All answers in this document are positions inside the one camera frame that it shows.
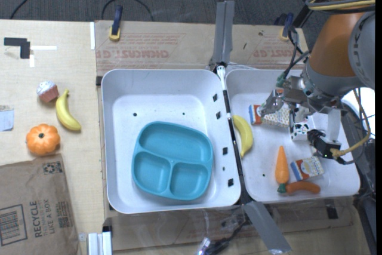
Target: carrot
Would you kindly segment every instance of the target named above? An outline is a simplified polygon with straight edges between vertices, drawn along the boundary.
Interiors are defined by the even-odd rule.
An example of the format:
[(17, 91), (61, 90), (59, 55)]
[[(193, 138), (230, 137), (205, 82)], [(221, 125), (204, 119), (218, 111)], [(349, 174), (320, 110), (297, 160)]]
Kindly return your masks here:
[(294, 183), (287, 184), (285, 186), (286, 192), (290, 195), (296, 191), (309, 191), (311, 193), (319, 193), (321, 187), (317, 184), (307, 181), (297, 181)]
[(275, 177), (276, 181), (279, 183), (277, 191), (280, 193), (285, 193), (285, 184), (288, 183), (289, 180), (289, 168), (287, 156), (285, 155), (283, 146), (280, 146), (279, 148), (279, 155), (277, 156), (276, 161)]

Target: cupcake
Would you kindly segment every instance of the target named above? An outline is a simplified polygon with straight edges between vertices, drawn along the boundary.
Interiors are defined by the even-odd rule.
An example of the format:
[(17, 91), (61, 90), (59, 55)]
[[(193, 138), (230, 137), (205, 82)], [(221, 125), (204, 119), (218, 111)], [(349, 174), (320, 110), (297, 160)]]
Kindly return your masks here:
[(58, 88), (52, 81), (41, 82), (37, 88), (37, 95), (44, 102), (50, 102), (58, 97)]

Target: yellow banana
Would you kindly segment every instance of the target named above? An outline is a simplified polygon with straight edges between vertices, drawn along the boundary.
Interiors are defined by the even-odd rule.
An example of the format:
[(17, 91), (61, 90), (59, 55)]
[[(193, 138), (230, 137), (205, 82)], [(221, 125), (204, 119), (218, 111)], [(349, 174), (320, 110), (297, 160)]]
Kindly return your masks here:
[(68, 93), (69, 90), (65, 90), (64, 93), (58, 97), (56, 101), (57, 118), (67, 129), (72, 131), (79, 131), (81, 129), (81, 124), (79, 124), (79, 122), (69, 112), (69, 107), (67, 105)]
[(253, 145), (253, 135), (252, 129), (249, 123), (241, 116), (233, 115), (233, 125), (239, 130), (241, 138), (241, 158), (252, 148)]

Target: toy pumpkin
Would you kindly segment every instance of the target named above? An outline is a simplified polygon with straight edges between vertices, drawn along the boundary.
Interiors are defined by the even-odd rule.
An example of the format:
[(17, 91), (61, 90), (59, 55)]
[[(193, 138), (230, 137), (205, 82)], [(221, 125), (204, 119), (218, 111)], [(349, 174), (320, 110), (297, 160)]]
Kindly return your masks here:
[(37, 155), (48, 154), (60, 143), (60, 135), (53, 125), (39, 124), (26, 135), (28, 149)]

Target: blue clamp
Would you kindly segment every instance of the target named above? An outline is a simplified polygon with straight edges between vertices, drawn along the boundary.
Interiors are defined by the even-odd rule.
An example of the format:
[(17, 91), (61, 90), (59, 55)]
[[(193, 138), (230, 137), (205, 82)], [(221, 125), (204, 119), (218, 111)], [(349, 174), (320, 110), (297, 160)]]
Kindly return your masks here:
[(283, 41), (289, 40), (288, 29), (293, 23), (293, 13), (288, 13), (285, 18), (284, 27), (280, 30), (280, 39)]
[(115, 16), (113, 26), (110, 27), (109, 39), (111, 41), (118, 41), (121, 36), (121, 28), (119, 27), (119, 23), (122, 19), (122, 10), (123, 7), (121, 5), (117, 5), (115, 7)]

